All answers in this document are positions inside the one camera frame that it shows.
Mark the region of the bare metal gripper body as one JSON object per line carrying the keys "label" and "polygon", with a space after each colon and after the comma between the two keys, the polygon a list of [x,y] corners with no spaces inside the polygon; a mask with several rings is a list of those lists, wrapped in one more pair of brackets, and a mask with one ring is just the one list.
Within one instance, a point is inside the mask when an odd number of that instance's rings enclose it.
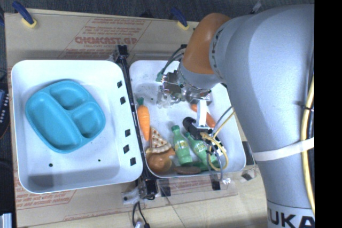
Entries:
{"label": "bare metal gripper body", "polygon": [[212,102],[210,89],[201,89],[191,85],[178,70],[162,75],[159,91],[168,93],[170,96],[180,94],[190,104],[197,104],[200,100],[208,104]]}

